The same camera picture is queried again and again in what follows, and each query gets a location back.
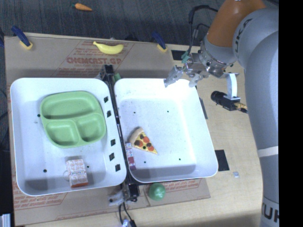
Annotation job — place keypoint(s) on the white and purple packet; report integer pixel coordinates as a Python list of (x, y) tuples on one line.
[(130, 156)]

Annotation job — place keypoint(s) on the green divided plate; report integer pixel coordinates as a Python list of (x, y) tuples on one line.
[(71, 118)]

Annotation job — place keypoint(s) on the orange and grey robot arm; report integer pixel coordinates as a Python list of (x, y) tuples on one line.
[(260, 55)]

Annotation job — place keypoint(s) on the thin black and white rod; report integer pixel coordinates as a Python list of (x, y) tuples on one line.
[(117, 126)]

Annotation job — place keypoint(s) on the yellow banana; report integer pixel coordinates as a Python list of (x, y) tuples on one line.
[(110, 48)]

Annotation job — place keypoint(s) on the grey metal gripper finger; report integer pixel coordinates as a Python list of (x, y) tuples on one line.
[(194, 79), (172, 75)]

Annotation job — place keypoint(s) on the pizza slice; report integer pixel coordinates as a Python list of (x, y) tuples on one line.
[(143, 142)]

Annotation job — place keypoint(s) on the black cylinder on white bracket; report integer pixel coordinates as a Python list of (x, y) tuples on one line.
[(227, 93)]

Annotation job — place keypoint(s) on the green round toy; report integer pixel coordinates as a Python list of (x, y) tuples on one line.
[(157, 191)]

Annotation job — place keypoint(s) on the small green cylinder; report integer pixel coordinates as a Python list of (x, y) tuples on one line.
[(117, 76)]

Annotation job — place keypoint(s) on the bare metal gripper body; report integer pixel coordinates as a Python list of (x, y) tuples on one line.
[(203, 66)]

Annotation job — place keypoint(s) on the brown cardboard board red print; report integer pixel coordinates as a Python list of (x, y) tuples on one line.
[(142, 60)]

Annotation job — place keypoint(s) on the orange and white carton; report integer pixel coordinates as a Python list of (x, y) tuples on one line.
[(77, 172)]

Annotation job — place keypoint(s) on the orange carrot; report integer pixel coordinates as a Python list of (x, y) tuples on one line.
[(82, 7)]

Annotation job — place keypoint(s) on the white plastic tray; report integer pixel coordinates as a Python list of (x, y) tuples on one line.
[(28, 126), (180, 131)]

